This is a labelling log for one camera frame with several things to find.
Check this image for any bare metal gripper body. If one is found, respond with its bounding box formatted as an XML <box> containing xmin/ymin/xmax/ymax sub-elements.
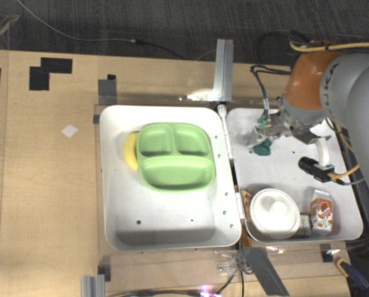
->
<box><xmin>264</xmin><ymin>113</ymin><xmax>321</xmax><ymax>145</ymax></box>

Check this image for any green broccoli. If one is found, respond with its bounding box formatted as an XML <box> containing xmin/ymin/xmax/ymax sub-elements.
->
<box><xmin>252</xmin><ymin>139</ymin><xmax>272</xmax><ymax>157</ymax></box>

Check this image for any white plastic tray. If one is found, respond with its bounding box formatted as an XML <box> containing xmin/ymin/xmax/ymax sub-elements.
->
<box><xmin>98</xmin><ymin>105</ymin><xmax>243</xmax><ymax>252</ymax></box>
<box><xmin>226</xmin><ymin>107</ymin><xmax>365</xmax><ymax>244</ymax></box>

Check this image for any white bowl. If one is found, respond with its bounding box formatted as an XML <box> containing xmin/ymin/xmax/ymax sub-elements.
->
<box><xmin>249</xmin><ymin>187</ymin><xmax>301</xmax><ymax>241</ymax></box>

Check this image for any brown and white carton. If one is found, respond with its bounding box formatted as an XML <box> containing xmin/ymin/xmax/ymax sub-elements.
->
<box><xmin>309</xmin><ymin>188</ymin><xmax>334</xmax><ymax>233</ymax></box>

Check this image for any green divided plate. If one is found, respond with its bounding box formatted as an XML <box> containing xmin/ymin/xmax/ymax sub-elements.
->
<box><xmin>136</xmin><ymin>122</ymin><xmax>217</xmax><ymax>194</ymax></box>

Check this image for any yellow banana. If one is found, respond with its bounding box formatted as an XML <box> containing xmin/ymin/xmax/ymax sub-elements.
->
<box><xmin>123</xmin><ymin>131</ymin><xmax>141</xmax><ymax>171</ymax></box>

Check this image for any black cylinder on white bracket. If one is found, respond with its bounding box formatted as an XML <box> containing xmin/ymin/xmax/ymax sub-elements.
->
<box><xmin>298</xmin><ymin>136</ymin><xmax>336</xmax><ymax>184</ymax></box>

